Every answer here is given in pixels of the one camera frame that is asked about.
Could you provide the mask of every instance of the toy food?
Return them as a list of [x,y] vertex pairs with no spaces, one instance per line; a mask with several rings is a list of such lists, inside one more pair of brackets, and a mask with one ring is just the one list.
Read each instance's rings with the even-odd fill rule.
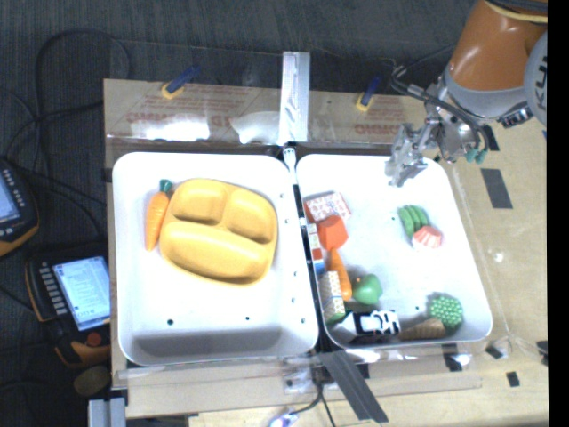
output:
[[414,247],[426,246],[427,248],[439,248],[443,235],[441,231],[426,225],[413,234],[411,243]]
[[462,323],[462,305],[450,296],[441,295],[431,301],[429,315],[440,319],[446,329],[454,329]]
[[379,279],[373,274],[358,277],[352,283],[352,297],[365,305],[373,305],[383,294]]
[[152,195],[148,203],[145,223],[145,247],[149,252],[154,249],[158,242],[160,229],[162,229],[162,223],[170,203],[167,193],[171,187],[172,183],[170,181],[162,179],[159,191]]
[[317,223],[320,245],[330,251],[340,248],[348,240],[346,225],[339,215],[330,215]]
[[160,252],[190,274],[246,285],[267,274],[276,235],[276,211],[263,196],[223,181],[191,179],[172,195]]
[[322,311],[326,324],[333,324],[346,315],[346,307],[341,297],[338,272],[327,271],[318,279],[318,291],[322,299]]
[[344,220],[351,216],[344,197],[338,191],[307,199],[304,206],[311,222],[320,222],[330,215],[339,215]]
[[352,284],[349,281],[348,272],[346,271],[344,263],[341,260],[340,254],[336,248],[332,248],[328,254],[328,270],[338,272],[341,298],[344,301],[349,301],[352,297]]
[[429,224],[429,218],[425,211],[417,205],[405,205],[397,209],[405,234],[411,238],[415,231]]
[[393,310],[354,313],[354,323],[358,335],[396,335],[401,330],[399,318]]
[[398,337],[400,340],[407,341],[443,338],[445,335],[443,322],[438,318],[429,318],[415,326],[403,329]]

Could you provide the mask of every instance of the blue clamp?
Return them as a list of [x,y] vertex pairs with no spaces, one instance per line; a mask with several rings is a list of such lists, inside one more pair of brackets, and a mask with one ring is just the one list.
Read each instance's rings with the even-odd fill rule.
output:
[[168,100],[178,96],[184,90],[184,84],[199,76],[201,70],[199,66],[189,67],[178,77],[162,86],[162,95]]
[[377,88],[380,86],[381,76],[376,76],[372,79],[370,84],[367,86],[365,92],[361,93],[357,97],[356,108],[359,110],[366,111],[372,104],[372,97]]

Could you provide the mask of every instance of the orange carrot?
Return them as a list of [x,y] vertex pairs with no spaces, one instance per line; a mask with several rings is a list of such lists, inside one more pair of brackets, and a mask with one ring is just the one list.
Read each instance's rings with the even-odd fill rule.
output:
[[155,193],[148,203],[148,208],[146,210],[146,249],[147,251],[152,251],[158,242],[158,237],[160,236],[160,229],[162,228],[162,223],[164,217],[166,216],[166,210],[168,209],[168,204],[170,204],[170,198],[168,198],[168,190],[172,187],[172,183],[166,179],[160,181],[160,190]]
[[352,297],[352,284],[349,281],[348,272],[344,267],[344,263],[340,258],[340,254],[336,248],[330,250],[328,259],[328,270],[335,270],[338,272],[338,279],[340,281],[341,298],[344,301],[349,301]]

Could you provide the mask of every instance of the white tray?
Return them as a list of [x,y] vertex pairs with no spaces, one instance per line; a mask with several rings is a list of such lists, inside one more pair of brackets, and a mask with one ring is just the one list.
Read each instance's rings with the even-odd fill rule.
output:
[[[389,186],[388,157],[307,155],[297,165],[303,197],[338,191],[352,213],[346,220],[348,241],[340,248],[351,278],[375,274],[383,294],[375,307],[393,310],[401,326],[427,318],[434,296],[451,296],[463,308],[462,325],[451,336],[431,341],[388,341],[370,345],[402,347],[439,342],[476,342],[492,330],[492,313],[444,169],[429,167],[401,188]],[[436,249],[413,249],[397,215],[402,205],[419,205],[443,233]],[[342,347],[343,338],[329,335]]]
[[[190,277],[144,248],[149,198],[160,179],[226,181],[275,207],[276,253],[269,273],[243,287]],[[214,359],[298,356],[318,326],[293,188],[273,157],[135,152],[113,169],[118,341],[143,365]]]

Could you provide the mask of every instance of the orange block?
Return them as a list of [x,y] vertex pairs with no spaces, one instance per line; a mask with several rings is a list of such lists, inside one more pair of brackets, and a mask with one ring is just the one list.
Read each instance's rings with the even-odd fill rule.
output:
[[320,245],[330,251],[340,248],[348,240],[346,225],[339,215],[330,215],[317,223]]

